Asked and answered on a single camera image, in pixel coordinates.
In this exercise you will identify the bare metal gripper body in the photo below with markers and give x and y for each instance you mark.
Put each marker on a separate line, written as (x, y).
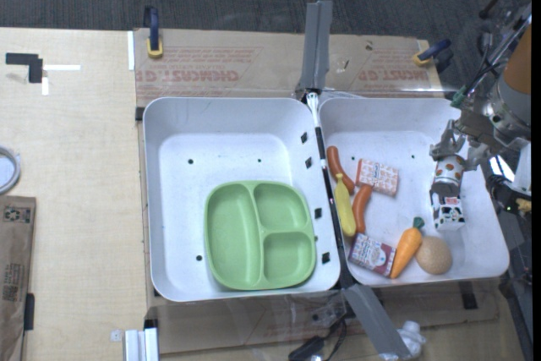
(486, 126)

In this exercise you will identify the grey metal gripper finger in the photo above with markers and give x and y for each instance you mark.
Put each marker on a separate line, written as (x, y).
(476, 155)
(446, 143)

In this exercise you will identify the white can with orange print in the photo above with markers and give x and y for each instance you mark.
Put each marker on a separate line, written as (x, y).
(448, 175)

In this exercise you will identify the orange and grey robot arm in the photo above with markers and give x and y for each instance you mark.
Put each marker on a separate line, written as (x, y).
(519, 67)

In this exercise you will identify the black and white milk carton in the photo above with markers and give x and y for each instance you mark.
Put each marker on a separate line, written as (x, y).
(449, 214)

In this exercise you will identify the orange and white packet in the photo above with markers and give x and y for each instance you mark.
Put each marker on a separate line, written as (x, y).
(378, 176)

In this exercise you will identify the white plastic tray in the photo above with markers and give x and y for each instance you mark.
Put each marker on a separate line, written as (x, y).
(211, 148)
(397, 220)

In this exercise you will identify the orange brown sausage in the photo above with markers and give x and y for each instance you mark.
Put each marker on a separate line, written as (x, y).
(336, 165)
(360, 207)

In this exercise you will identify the beige round bread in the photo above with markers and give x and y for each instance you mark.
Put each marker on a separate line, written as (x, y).
(433, 255)

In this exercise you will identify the orange carrot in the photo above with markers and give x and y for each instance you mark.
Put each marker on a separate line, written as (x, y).
(406, 249)

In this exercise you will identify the yellow banana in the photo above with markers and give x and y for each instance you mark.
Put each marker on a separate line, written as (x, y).
(344, 207)

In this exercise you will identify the red and white packet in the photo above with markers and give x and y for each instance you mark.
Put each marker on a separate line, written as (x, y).
(372, 254)

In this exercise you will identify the white crumpled plastic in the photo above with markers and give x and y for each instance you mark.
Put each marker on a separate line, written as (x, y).
(412, 337)

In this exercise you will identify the brown cardboard board red print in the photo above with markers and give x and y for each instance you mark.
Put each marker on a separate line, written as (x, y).
(236, 67)

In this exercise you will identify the green divided plate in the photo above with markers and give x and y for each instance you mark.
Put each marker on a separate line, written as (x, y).
(230, 232)

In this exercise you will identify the brown paper bag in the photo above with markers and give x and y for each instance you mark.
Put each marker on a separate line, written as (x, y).
(14, 266)

